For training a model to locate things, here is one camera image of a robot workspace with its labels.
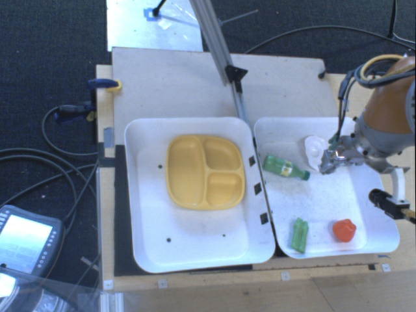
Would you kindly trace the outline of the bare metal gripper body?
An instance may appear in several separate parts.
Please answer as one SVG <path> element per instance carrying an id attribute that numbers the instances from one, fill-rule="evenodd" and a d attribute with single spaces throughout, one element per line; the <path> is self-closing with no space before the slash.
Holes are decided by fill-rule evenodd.
<path id="1" fill-rule="evenodd" d="M 325 157 L 331 161 L 343 161 L 343 166 L 366 164 L 377 172 L 384 171 L 382 153 L 356 134 L 333 135 L 328 141 L 328 149 L 324 150 Z"/>

